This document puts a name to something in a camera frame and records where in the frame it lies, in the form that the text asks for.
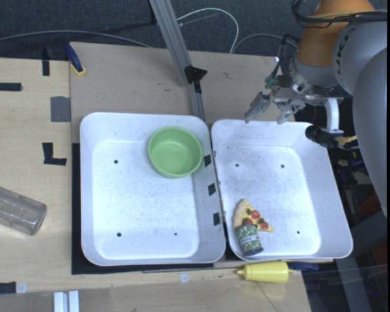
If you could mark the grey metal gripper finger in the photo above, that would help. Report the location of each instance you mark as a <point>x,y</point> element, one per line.
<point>287,112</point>
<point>258,106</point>

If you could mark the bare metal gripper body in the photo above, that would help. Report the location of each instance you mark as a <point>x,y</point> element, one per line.
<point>307,91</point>

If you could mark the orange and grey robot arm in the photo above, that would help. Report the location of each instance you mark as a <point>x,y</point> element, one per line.
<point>360,54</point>

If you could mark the white plastic tray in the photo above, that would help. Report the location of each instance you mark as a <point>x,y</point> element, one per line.
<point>279,200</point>
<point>143,206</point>

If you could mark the green bowl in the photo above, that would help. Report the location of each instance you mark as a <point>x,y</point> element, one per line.
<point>175,153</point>

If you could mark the toy pizza slice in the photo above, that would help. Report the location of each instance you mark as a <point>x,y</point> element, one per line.
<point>247,213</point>

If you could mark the green printed can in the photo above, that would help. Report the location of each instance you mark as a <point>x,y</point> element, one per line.
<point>249,240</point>

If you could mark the yellow squeeze bottle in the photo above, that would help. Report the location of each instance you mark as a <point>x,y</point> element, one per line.
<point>268,271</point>

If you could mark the clear plastic bottle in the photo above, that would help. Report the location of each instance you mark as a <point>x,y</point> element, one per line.
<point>13,208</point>

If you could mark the black cylinder on white bracket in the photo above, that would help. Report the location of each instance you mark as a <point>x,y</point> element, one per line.
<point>332,117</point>

